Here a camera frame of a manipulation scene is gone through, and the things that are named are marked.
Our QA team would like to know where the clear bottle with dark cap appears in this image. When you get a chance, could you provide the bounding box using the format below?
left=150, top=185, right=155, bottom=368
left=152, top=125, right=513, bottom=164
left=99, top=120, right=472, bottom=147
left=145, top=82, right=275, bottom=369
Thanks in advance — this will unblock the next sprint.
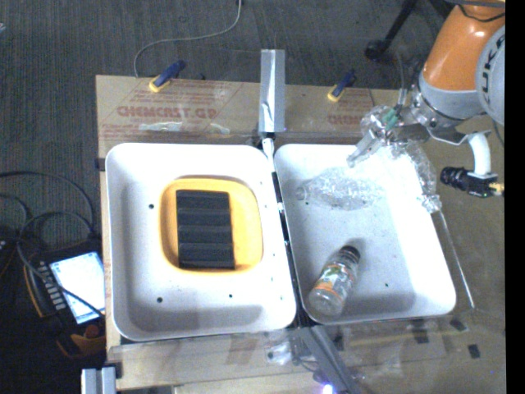
left=307, top=244, right=363, bottom=318

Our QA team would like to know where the brown cardboard board red print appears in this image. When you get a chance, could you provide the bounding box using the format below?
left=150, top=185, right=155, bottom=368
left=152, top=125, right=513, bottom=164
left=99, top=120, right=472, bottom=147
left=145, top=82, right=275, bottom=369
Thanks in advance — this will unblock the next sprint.
left=94, top=75, right=477, bottom=392

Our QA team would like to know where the orange plate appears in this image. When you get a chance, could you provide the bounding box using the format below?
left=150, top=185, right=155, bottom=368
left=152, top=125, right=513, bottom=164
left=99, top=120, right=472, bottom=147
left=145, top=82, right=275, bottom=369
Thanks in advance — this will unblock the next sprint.
left=158, top=175, right=265, bottom=275

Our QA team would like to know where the white plastic tray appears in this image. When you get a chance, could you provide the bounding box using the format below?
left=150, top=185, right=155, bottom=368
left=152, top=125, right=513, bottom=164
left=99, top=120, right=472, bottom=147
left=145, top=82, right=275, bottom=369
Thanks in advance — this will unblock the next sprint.
left=104, top=141, right=298, bottom=342
left=272, top=143, right=458, bottom=326

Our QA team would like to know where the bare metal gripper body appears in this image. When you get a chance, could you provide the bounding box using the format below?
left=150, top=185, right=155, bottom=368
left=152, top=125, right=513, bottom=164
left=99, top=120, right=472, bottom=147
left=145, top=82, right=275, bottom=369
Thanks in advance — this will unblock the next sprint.
left=384, top=95, right=469, bottom=146

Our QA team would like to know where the black cylinder on white bracket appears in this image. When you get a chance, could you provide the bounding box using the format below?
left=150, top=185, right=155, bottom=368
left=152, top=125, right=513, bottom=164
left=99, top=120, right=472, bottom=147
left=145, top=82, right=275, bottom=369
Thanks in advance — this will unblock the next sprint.
left=440, top=131, right=500, bottom=199

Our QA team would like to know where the black ribbed foam block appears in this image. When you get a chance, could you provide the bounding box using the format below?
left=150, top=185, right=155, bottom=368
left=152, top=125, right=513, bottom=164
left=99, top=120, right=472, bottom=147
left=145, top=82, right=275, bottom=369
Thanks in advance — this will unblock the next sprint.
left=175, top=189, right=237, bottom=271

